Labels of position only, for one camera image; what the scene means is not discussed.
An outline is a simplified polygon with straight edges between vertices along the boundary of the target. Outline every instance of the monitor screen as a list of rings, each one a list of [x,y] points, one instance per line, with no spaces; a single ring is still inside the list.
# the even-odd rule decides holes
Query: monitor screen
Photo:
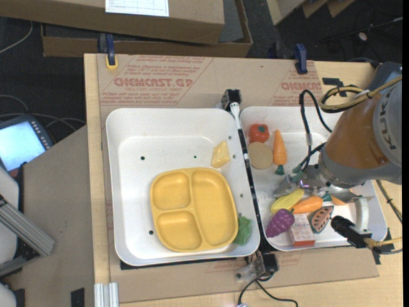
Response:
[[[28,121],[0,129],[0,159],[7,171],[32,161],[44,151],[44,146]]]

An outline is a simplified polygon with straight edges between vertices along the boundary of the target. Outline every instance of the dark background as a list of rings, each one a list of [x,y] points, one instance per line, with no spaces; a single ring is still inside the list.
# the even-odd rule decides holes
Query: dark background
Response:
[[[356,0],[334,18],[326,6],[308,19],[299,8],[277,26],[266,0],[243,3],[254,41],[248,58],[268,58],[269,48],[275,46],[276,58],[291,59],[294,46],[302,43],[307,58],[312,60],[402,63],[403,21],[392,21],[403,15],[403,0]],[[390,24],[366,30],[383,23]],[[0,51],[24,38],[30,28],[28,20],[0,17]],[[358,41],[356,35],[321,42],[358,30],[366,33],[366,42]],[[43,57],[40,25],[34,22],[31,34],[22,43],[0,52],[0,121],[8,118],[6,114],[24,112],[21,103],[5,95],[23,100],[32,113],[63,118],[78,128],[86,114],[83,59]],[[56,141],[73,131],[62,122],[50,124],[51,117],[41,117],[40,121],[49,125]]]

